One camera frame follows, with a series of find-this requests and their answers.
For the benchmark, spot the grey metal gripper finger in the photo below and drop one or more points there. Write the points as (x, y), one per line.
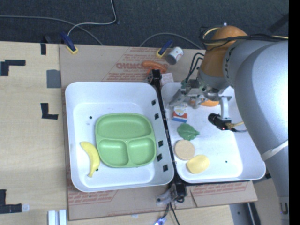
(176, 99)
(196, 104)

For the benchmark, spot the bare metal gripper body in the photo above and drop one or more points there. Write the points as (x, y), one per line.
(195, 90)

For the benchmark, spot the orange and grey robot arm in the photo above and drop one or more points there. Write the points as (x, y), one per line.
(257, 83)

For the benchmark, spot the orange round fruit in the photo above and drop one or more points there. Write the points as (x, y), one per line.
(211, 103)

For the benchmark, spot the white red blue small carton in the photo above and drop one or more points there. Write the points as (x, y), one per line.
(180, 115)

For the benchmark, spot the white packet with red print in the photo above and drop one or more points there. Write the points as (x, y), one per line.
(167, 78)

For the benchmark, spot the green lettuce leaf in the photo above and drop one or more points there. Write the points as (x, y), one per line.
(187, 131)

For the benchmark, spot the thin black and white rod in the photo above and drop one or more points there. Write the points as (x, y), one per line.
(167, 130)

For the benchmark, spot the orange sausage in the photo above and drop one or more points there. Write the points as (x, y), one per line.
(154, 65)

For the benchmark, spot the small white can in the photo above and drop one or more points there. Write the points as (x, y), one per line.
(174, 54)

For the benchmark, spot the tan round biscuit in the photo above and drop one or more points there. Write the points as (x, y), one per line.
(184, 149)

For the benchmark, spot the white plastic tray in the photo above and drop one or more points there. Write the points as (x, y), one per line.
(218, 149)
(84, 97)

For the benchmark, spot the yellow potato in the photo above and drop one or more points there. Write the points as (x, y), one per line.
(198, 164)

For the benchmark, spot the green divided plate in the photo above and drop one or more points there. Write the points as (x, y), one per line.
(124, 139)

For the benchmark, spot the brown cardboard board red print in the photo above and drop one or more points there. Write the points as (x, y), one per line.
(93, 64)

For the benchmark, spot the yellow banana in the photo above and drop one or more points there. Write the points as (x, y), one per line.
(92, 156)

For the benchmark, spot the black cylinder on white bracket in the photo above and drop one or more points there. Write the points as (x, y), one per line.
(218, 119)

